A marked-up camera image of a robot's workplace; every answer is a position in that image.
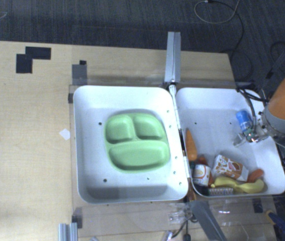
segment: green plate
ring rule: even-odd
[[[148,113],[110,117],[105,125],[105,143],[111,164],[122,172],[155,170],[170,159],[163,125]]]

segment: toy banana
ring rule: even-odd
[[[264,188],[264,182],[261,179],[257,179],[254,183],[239,184],[232,178],[220,176],[216,178],[211,187],[231,187],[237,191],[252,194],[262,191]]]

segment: white sticker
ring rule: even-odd
[[[67,129],[63,129],[60,132],[60,135],[65,139],[65,140],[69,140],[71,138],[71,133],[70,131],[68,131]]]

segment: blue cylinder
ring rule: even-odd
[[[248,128],[252,127],[252,120],[246,110],[241,110],[236,113],[236,118],[242,132],[245,132]]]

